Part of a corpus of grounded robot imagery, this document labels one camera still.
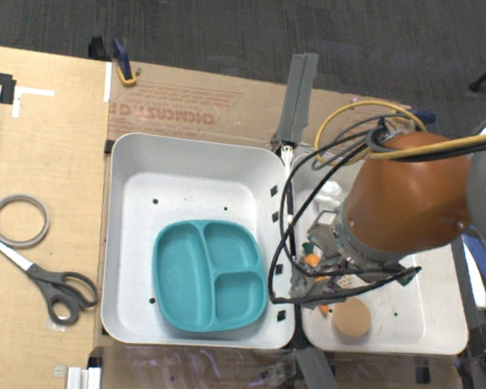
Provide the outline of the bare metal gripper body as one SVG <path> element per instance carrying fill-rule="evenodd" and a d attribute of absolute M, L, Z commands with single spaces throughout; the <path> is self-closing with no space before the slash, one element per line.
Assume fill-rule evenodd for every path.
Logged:
<path fill-rule="evenodd" d="M 347 241 L 344 211 L 323 211 L 308 229 L 308 242 L 313 252 L 306 252 L 298 260 L 302 272 L 296 271 L 291 282 L 290 295 L 302 307 L 316 309 L 337 301 L 334 294 L 342 289 L 342 279 L 347 277 L 347 260 L 342 250 Z"/>

